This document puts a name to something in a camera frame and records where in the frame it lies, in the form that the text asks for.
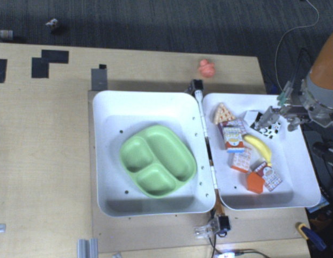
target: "table surface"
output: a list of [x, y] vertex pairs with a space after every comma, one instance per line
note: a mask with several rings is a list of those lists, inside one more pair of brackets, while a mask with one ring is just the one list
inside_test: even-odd
[[[69, 51], [69, 63], [50, 63], [49, 78], [31, 78], [32, 58], [41, 57], [42, 49]], [[204, 79], [205, 92], [265, 93], [253, 57], [0, 43], [0, 59], [8, 60], [5, 82], [0, 83], [0, 223], [6, 224], [0, 257], [76, 257], [77, 240], [93, 237], [88, 123], [92, 68], [107, 65], [109, 89], [184, 91], [192, 79], [201, 79], [197, 66], [203, 58], [216, 67], [216, 75]], [[310, 257], [295, 229], [297, 222], [308, 225], [304, 209], [225, 211], [233, 229], [219, 240], [218, 249]], [[146, 225], [158, 225], [156, 217], [161, 216]], [[162, 222], [168, 223], [170, 216], [165, 217]], [[189, 225], [187, 215], [177, 218], [177, 226]], [[173, 225], [174, 220], [166, 228], [172, 231]], [[114, 228], [129, 238], [127, 225]], [[177, 247], [167, 242], [167, 248], [131, 248], [136, 250], [121, 255], [211, 256], [204, 240]]]

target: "pizza slice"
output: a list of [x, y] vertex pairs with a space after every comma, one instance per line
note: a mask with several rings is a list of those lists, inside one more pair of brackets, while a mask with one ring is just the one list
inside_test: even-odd
[[236, 117], [224, 106], [224, 104], [220, 103], [216, 109], [213, 123], [217, 125], [223, 121], [230, 121], [234, 119], [236, 119]]

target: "green plate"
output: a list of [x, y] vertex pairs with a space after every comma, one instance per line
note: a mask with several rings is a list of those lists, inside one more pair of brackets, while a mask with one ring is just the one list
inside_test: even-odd
[[171, 194], [197, 171], [188, 148], [162, 125], [146, 128], [125, 141], [120, 148], [120, 161], [132, 181], [151, 198]]

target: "food box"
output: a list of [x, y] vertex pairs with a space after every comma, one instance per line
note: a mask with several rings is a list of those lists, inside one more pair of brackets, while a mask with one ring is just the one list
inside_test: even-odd
[[[316, 205], [320, 200], [320, 190], [301, 130], [287, 131], [287, 121], [282, 118], [279, 120], [282, 127], [273, 139], [245, 127], [247, 133], [259, 137], [269, 146], [273, 168], [283, 181], [272, 192], [264, 190], [257, 195], [247, 190], [246, 174], [230, 167], [232, 154], [226, 152], [218, 126], [212, 122], [219, 103], [225, 104], [233, 115], [243, 119], [248, 110], [263, 113], [270, 105], [277, 106], [277, 100], [276, 96], [271, 95], [208, 94], [204, 97], [202, 106], [215, 178], [224, 204], [236, 210]], [[93, 117], [97, 198], [104, 214], [126, 217], [204, 213], [213, 208], [215, 183], [199, 106], [194, 97], [171, 92], [102, 91], [93, 100]], [[190, 175], [190, 179], [181, 187], [161, 198], [151, 198], [143, 193], [120, 161], [120, 148], [124, 142], [154, 125], [162, 125], [173, 131], [196, 162], [194, 175]], [[257, 151], [253, 150], [252, 169], [262, 162]]]

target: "blue handle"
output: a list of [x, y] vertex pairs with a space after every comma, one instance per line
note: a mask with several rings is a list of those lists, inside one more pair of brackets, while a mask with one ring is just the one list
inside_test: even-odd
[[319, 251], [323, 251], [327, 248], [327, 245], [323, 242], [323, 240], [312, 230], [309, 228], [303, 226], [301, 230], [304, 232], [304, 234], [308, 237], [308, 239], [315, 244], [316, 248]]

